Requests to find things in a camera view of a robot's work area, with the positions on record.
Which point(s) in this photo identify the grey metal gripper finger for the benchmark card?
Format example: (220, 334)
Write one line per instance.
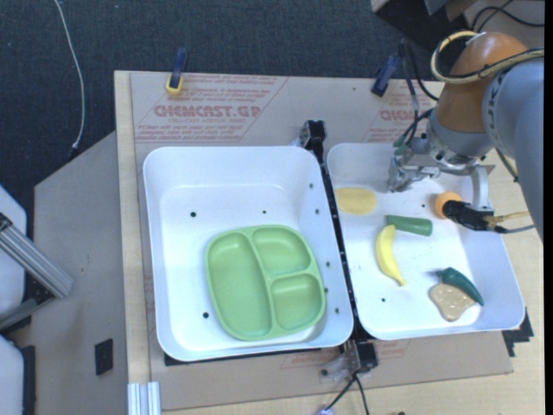
(405, 180)
(393, 179)

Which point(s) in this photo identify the green cucumber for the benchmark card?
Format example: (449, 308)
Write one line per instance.
(410, 225)

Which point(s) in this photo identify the yellow banana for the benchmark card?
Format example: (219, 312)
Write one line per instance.
(386, 255)

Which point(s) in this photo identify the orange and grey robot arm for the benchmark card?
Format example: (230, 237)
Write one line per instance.
(514, 102)

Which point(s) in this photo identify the dark green pepper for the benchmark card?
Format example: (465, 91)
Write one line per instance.
(462, 284)

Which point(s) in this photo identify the white plastic tray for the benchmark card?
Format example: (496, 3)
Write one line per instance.
(242, 206)
(432, 253)

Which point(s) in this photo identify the brown cardboard board red print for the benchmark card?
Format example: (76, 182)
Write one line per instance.
(268, 106)

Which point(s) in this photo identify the orange ball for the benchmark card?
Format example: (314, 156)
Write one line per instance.
(443, 201)

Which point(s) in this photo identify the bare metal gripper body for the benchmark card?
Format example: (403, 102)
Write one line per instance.
(425, 159)

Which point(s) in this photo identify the black cylinder on white bracket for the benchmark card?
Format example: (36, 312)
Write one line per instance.
(466, 212)

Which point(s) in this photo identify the tan bread slice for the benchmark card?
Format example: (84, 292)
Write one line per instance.
(451, 303)

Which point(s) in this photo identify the thin black rod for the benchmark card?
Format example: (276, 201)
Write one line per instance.
(341, 249)

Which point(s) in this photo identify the green divided plate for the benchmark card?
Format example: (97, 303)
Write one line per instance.
(263, 281)

